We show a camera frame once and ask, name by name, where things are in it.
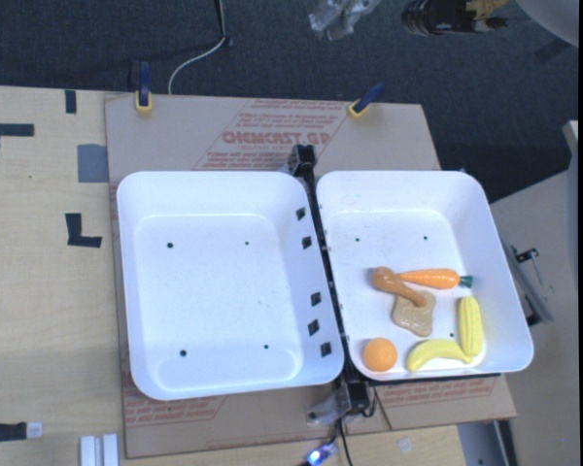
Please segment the toy banana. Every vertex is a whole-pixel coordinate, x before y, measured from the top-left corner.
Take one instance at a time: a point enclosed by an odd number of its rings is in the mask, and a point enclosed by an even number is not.
[[[458,304],[458,326],[460,345],[469,357],[482,350],[482,317],[475,297],[463,297]]]
[[[467,364],[471,361],[460,345],[453,340],[424,340],[408,353],[406,368],[410,372],[417,371],[428,361],[437,357],[458,359]]]

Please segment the light wood surface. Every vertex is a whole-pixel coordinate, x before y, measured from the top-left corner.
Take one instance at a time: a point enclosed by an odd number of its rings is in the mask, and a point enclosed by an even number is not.
[[[79,91],[75,115],[64,106],[63,90],[0,86],[0,122],[35,125],[34,137],[0,144],[0,423],[41,421],[44,430],[0,443],[0,464],[76,465],[79,437],[106,433],[120,437],[121,464],[300,464],[317,443],[123,457],[109,187],[78,183],[77,172],[78,145],[106,145],[104,93]],[[100,249],[67,246],[67,213],[82,214]],[[456,426],[348,444],[356,466],[464,465]],[[345,455],[331,462],[344,465]]]

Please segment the orange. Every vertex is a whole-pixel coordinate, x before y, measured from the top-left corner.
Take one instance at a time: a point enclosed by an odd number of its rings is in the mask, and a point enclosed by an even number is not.
[[[397,349],[391,340],[377,337],[365,345],[362,360],[371,371],[388,371],[397,361]]]

